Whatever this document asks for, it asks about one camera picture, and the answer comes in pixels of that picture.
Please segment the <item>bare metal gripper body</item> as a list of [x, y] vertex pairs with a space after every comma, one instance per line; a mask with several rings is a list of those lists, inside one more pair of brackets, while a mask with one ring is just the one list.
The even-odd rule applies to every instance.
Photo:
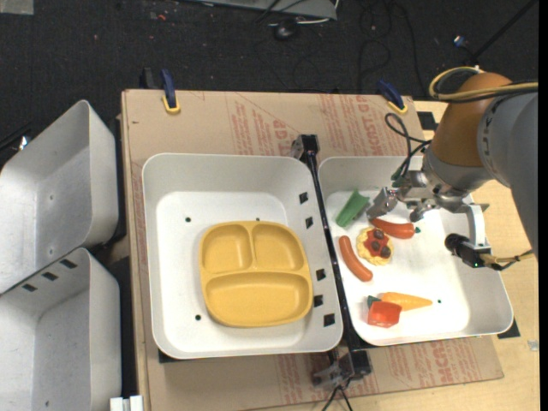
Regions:
[[443, 208], [447, 211], [459, 212], [468, 192], [452, 187], [431, 171], [410, 170], [397, 188], [396, 196], [416, 210]]

